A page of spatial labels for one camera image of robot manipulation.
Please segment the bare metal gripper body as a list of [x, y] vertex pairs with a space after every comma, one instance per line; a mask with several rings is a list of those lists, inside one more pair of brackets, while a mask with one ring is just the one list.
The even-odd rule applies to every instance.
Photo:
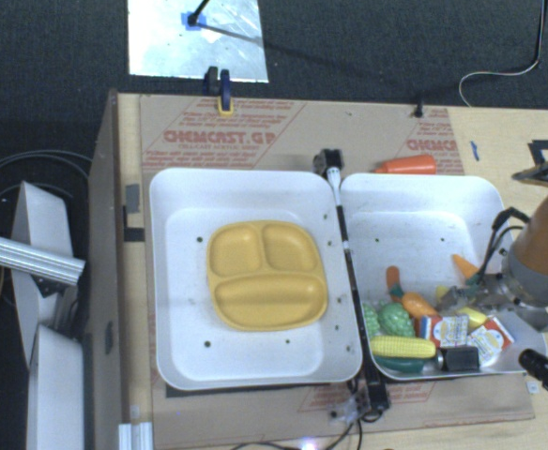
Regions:
[[521, 298], [514, 291], [519, 289], [515, 280], [507, 274], [475, 274], [468, 277], [461, 289], [461, 302], [473, 302], [477, 308], [507, 308], [518, 306]]

